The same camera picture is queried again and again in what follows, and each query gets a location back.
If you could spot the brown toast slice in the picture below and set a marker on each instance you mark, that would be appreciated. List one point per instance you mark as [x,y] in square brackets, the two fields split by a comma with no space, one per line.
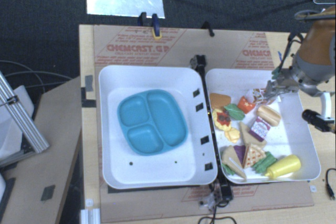
[219,100]

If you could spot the tan hot dog bun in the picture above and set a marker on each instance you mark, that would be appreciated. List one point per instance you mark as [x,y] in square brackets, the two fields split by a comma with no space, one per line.
[269,115]

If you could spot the orange carton with star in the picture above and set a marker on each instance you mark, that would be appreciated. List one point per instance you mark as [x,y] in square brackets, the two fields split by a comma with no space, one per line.
[246,105]

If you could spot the white printed packet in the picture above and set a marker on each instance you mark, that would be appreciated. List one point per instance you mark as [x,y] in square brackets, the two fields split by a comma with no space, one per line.
[256,94]

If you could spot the tan triangular sandwich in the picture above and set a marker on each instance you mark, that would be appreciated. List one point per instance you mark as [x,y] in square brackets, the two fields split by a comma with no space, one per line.
[232,161]

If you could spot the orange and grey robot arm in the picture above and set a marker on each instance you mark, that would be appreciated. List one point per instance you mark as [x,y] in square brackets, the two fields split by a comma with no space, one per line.
[319,42]

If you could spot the white plastic tray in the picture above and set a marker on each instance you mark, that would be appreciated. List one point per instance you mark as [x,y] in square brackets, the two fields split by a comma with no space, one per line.
[294,139]
[147,168]

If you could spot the yellow pizza slice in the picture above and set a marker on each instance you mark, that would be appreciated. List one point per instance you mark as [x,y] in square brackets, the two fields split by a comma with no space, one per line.
[221,120]

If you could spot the yellow cheese piece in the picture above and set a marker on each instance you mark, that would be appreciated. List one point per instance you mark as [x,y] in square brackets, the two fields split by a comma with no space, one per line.
[232,135]

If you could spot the purple and white carton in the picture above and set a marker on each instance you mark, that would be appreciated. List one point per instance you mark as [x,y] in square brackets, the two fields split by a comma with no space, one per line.
[260,129]

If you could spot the purple flat piece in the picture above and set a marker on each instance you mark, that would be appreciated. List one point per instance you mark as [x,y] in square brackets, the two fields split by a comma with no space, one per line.
[239,151]

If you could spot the green lettuce leaf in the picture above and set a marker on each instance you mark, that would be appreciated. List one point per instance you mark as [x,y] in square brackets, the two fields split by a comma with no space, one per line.
[234,111]

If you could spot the blue divided plate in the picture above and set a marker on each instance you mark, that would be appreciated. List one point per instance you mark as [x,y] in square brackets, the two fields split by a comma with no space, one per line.
[153,123]

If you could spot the thin black rod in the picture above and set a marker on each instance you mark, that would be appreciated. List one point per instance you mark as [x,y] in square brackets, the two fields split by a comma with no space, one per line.
[210,118]

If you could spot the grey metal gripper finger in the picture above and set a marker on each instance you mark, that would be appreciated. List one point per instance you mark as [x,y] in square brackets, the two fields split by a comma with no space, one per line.
[269,89]
[276,95]

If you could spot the tan waffle wedge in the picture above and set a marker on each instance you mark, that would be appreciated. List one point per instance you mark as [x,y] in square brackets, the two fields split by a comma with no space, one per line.
[253,156]

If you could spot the tan triangular bread slice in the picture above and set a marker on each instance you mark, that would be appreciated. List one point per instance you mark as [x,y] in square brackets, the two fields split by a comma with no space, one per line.
[245,135]

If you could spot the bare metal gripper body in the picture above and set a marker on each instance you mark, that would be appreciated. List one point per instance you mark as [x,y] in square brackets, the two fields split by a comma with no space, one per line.
[290,82]

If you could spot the green ridged vegetable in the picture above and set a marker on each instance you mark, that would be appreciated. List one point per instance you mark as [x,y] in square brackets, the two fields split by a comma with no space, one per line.
[263,163]

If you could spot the black cylinder on white bracket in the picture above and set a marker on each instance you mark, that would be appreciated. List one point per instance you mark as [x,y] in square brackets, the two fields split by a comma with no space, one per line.
[316,118]

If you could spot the brown cardboard board red print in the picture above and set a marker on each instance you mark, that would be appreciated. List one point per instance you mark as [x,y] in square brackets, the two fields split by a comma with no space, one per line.
[162,44]

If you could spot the yellow squeeze bottle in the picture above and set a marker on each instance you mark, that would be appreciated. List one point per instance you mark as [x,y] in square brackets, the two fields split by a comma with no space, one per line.
[283,166]

